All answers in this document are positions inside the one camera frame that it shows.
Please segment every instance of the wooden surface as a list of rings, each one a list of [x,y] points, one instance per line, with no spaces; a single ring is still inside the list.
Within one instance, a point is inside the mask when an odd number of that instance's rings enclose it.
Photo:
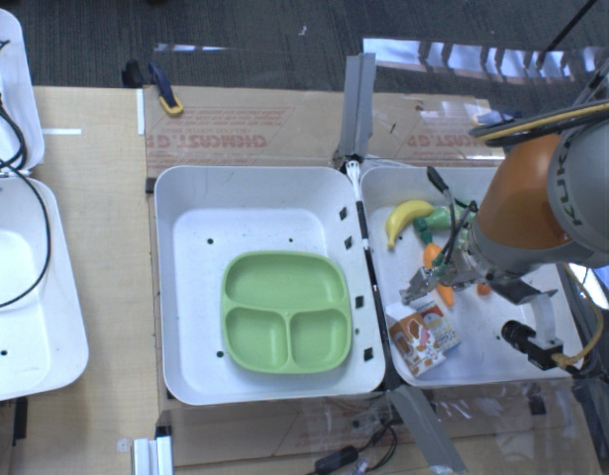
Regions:
[[[29,396],[27,437],[12,449],[11,475],[129,475],[130,441],[152,438],[159,380],[152,295],[146,148],[133,90],[37,87],[45,129],[46,183],[60,209],[90,348],[73,384]],[[598,474],[581,408],[566,427],[455,440],[470,473]],[[368,454],[376,460],[384,449]],[[236,475],[312,470],[319,454],[178,468],[180,474]],[[348,472],[337,472],[345,475]],[[377,473],[427,475],[415,444],[402,445]]]

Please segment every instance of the green plate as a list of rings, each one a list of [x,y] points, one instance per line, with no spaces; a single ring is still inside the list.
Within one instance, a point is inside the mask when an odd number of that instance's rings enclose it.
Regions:
[[[223,277],[221,316],[229,353],[252,371],[328,371],[351,348],[346,278],[337,264],[315,253],[239,255]]]

